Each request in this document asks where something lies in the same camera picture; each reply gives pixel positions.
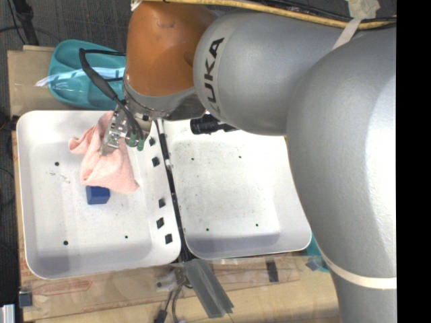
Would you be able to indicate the black cylinder on white bracket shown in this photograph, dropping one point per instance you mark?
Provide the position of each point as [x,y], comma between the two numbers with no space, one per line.
[205,125]

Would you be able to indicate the white plastic tray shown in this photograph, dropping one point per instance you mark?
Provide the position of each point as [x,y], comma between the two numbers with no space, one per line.
[229,200]
[101,234]

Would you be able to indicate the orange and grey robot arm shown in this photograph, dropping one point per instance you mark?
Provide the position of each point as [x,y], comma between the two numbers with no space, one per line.
[256,79]

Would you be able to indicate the blue cube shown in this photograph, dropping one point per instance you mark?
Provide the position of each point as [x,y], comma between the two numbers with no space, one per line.
[97,195]

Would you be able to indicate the pink cloth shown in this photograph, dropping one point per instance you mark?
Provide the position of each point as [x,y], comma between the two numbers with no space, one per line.
[107,172]

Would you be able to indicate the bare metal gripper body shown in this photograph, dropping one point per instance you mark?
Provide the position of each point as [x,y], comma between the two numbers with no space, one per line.
[118,126]

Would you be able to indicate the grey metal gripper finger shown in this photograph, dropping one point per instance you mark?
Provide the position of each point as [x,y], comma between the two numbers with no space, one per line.
[107,149]

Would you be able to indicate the brown cardboard board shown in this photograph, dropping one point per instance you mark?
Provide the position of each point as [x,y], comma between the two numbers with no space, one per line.
[269,298]

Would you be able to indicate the teal divided plate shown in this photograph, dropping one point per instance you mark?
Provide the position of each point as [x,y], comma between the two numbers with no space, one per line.
[69,62]

